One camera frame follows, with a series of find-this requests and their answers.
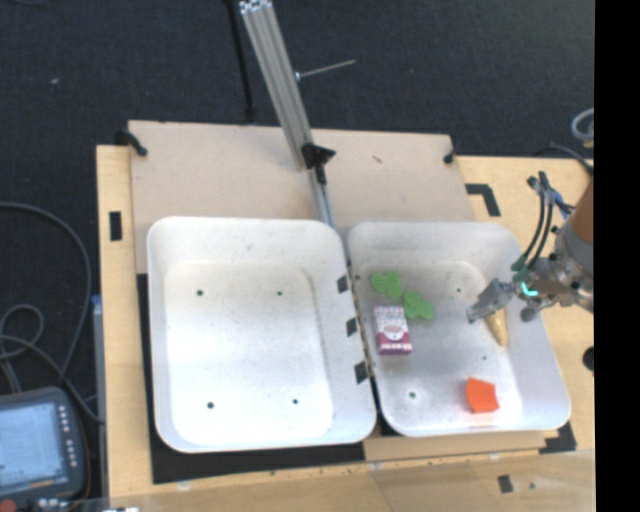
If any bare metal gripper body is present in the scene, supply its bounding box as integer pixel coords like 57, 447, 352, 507
510, 253, 595, 322

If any beige cone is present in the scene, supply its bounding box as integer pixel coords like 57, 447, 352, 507
482, 308, 510, 348

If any green toy broccoli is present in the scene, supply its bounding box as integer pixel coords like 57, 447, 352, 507
369, 270, 406, 302
402, 290, 436, 322

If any white plastic tray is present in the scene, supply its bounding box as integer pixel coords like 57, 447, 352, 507
145, 215, 378, 454
345, 220, 573, 438

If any pink and white carton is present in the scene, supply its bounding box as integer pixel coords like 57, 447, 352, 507
372, 305, 415, 357

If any orange cube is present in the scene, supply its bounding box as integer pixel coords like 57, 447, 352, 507
464, 376, 501, 415

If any pale brown flat board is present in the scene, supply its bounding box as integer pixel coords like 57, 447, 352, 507
126, 119, 547, 462

